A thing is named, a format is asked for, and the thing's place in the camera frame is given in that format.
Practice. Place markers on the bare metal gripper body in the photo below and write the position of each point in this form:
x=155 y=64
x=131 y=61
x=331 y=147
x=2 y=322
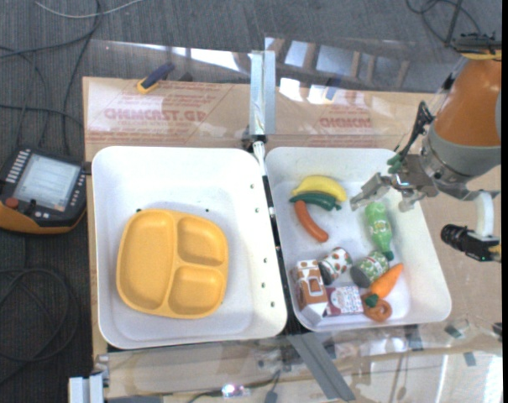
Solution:
x=417 y=174

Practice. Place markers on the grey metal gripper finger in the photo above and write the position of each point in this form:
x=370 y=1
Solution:
x=369 y=191
x=411 y=202

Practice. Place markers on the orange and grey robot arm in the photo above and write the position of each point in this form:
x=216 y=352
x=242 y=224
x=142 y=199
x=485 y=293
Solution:
x=467 y=111

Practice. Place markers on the green plastic bottle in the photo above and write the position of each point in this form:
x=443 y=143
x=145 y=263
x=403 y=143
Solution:
x=378 y=227

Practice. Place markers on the yellow banana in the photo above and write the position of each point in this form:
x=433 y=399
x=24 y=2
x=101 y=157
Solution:
x=323 y=185

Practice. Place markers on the dark green bean pod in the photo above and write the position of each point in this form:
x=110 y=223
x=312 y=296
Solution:
x=316 y=201

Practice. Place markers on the orange sausage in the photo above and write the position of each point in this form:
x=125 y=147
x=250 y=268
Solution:
x=309 y=223

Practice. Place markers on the white plastic tray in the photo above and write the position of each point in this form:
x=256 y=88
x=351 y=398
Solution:
x=421 y=275
x=153 y=174

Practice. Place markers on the green and white can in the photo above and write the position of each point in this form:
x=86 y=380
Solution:
x=370 y=267

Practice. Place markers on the white can with red print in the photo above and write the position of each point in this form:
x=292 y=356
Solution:
x=336 y=263

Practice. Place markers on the orange carrot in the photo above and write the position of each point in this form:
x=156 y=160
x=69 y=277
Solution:
x=385 y=284

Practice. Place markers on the pink and white carton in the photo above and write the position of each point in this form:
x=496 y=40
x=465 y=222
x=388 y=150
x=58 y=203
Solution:
x=345 y=300

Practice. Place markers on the brown and white carton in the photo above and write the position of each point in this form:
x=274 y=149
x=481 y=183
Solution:
x=310 y=288

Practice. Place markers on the brown pretzel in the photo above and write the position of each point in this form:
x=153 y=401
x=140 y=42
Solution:
x=368 y=310

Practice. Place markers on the brown cardboard board red print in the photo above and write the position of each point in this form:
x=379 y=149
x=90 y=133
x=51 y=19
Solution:
x=161 y=116

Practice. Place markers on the yellow divided plate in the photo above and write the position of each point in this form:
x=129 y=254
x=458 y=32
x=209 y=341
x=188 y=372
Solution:
x=146 y=258

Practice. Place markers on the black cylinder on white bracket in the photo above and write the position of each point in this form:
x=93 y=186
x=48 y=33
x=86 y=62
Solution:
x=467 y=239

